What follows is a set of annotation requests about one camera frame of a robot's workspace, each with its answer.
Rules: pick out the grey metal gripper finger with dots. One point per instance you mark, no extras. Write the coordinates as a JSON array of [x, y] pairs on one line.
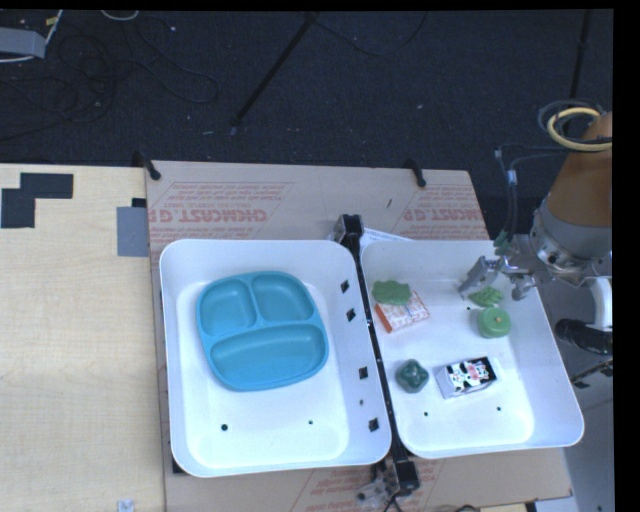
[[522, 290], [479, 274]]

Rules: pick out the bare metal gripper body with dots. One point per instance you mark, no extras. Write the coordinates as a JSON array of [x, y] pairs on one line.
[[555, 260]]

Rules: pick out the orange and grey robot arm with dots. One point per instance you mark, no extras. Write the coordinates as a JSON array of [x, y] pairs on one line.
[[582, 185]]

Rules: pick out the small green leaf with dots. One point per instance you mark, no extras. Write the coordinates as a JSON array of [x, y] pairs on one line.
[[486, 297]]

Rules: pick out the light green round lid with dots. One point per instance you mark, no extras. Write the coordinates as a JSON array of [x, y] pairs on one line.
[[492, 324]]

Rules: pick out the orange and white packet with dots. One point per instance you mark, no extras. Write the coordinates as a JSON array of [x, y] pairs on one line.
[[402, 317]]

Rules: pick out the green lettuce leaf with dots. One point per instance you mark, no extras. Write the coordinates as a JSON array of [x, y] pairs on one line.
[[390, 291]]

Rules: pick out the white paper sheet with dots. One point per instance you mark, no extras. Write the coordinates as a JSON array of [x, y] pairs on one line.
[[387, 236]]

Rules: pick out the cow print carton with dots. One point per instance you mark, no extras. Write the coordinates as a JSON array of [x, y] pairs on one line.
[[467, 377]]

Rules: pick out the thin black rod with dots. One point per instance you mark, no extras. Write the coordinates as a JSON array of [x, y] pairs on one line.
[[372, 325]]

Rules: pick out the dark green pepper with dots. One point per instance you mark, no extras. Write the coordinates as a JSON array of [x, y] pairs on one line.
[[412, 376]]

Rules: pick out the white plastic tray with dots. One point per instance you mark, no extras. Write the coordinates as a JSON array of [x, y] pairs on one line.
[[465, 425], [270, 430]]

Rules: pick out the brown cardboard board red print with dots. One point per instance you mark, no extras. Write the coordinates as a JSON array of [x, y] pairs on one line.
[[300, 205]]

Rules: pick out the blue divided plate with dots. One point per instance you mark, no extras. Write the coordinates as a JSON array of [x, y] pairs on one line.
[[265, 350]]

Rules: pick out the black cylinder on white bracket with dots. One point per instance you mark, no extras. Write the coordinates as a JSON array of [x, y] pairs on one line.
[[587, 336]]

